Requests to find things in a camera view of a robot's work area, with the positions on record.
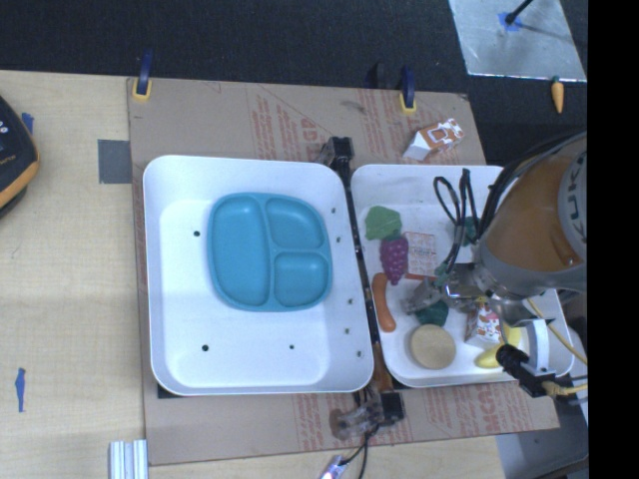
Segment blue divided plate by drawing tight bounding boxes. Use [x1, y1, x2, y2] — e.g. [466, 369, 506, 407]
[206, 192, 334, 313]

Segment white plastic tray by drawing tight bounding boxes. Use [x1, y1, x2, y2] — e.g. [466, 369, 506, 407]
[349, 164, 576, 389]
[142, 155, 375, 397]

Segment tan round biscuit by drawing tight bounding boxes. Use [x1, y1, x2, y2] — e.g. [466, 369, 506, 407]
[409, 323, 457, 371]

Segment brown cardboard board red print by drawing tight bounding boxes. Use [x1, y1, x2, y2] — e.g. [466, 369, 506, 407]
[126, 76, 561, 467]

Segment orange sausage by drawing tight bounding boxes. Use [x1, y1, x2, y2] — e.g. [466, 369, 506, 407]
[370, 271, 397, 333]

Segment black block with thin wires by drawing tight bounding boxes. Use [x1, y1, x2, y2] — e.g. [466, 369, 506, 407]
[378, 390, 405, 424]
[319, 136, 355, 170]

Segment white and orange packet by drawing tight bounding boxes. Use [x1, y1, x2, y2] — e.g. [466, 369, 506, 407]
[401, 231, 437, 276]

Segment yellow banana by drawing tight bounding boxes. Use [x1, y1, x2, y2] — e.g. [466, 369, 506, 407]
[473, 320, 523, 370]

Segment purple grapes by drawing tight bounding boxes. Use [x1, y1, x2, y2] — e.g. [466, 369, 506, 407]
[378, 234, 410, 287]

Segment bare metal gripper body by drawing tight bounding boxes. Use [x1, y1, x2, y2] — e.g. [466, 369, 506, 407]
[431, 262, 499, 313]

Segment light green lettuce leaf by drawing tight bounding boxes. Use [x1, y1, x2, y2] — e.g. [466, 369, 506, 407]
[363, 205, 403, 242]

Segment dark green broccoli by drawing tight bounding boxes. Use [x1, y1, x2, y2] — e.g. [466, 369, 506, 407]
[414, 298, 450, 327]

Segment black cylinder on white bracket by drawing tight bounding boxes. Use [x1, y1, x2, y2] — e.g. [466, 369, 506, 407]
[493, 317, 558, 398]

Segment thin black and white rod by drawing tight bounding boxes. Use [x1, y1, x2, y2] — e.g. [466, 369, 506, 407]
[340, 160, 386, 393]

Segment small white and orange carton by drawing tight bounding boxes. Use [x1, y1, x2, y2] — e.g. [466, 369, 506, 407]
[463, 301, 503, 349]

